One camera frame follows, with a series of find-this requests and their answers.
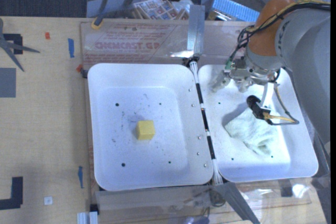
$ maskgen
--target cloth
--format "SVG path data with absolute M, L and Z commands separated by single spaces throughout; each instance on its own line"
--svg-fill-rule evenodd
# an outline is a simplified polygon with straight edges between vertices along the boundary
M 227 123 L 224 128 L 232 138 L 241 140 L 249 149 L 263 156 L 271 154 L 270 145 L 278 137 L 277 127 L 255 118 L 250 108 Z

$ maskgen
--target white tray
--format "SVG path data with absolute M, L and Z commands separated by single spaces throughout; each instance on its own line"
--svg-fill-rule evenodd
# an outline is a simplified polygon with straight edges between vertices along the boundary
M 109 191 L 201 185 L 213 175 L 192 73 L 179 65 L 100 63 L 88 73 L 95 178 Z M 155 136 L 138 141 L 139 120 Z
M 241 93 L 232 80 L 227 87 L 214 93 L 210 85 L 222 69 L 223 65 L 207 65 L 198 72 L 221 175 L 231 182 L 313 176 L 317 172 L 318 161 L 288 74 L 282 70 L 278 79 L 279 91 L 286 108 L 300 124 L 278 126 L 278 144 L 271 149 L 270 156 L 264 157 L 248 149 L 242 141 L 231 138 L 224 129 L 230 120 L 247 108 L 249 95 L 261 99 L 264 87 L 253 85 L 247 92 Z M 270 105 L 285 115 L 275 94 Z

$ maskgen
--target yellow cube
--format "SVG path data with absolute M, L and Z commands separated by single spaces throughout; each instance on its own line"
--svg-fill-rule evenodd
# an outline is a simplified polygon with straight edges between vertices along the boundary
M 150 140 L 153 138 L 155 134 L 153 121 L 138 121 L 136 126 L 138 140 Z

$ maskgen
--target wooden table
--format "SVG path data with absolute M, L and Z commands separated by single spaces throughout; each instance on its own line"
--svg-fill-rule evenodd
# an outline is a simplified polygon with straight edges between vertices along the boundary
M 0 51 L 0 68 L 16 68 L 16 97 L 0 98 L 0 199 L 11 196 L 12 177 L 23 177 L 23 204 L 19 209 L 0 210 L 0 223 L 76 223 L 77 213 L 88 211 L 91 204 L 90 119 L 86 117 L 85 79 L 76 71 L 82 63 L 80 23 L 91 20 L 2 19 L 5 33 L 21 34 L 24 46 L 40 54 L 18 55 L 25 69 L 22 72 Z M 74 41 L 73 58 L 68 39 Z M 310 180 L 305 183 L 311 202 L 256 209 L 256 216 L 263 223 L 325 223 L 317 193 Z M 44 205 L 44 198 L 50 196 L 53 204 Z M 108 223 L 103 214 L 100 219 L 100 223 Z M 211 214 L 210 219 L 219 223 L 238 221 L 239 217 L 226 212 Z

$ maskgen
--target gray square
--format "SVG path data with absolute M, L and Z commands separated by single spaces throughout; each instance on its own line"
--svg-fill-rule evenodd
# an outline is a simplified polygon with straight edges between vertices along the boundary
M 16 68 L 0 68 L 1 97 L 16 97 Z

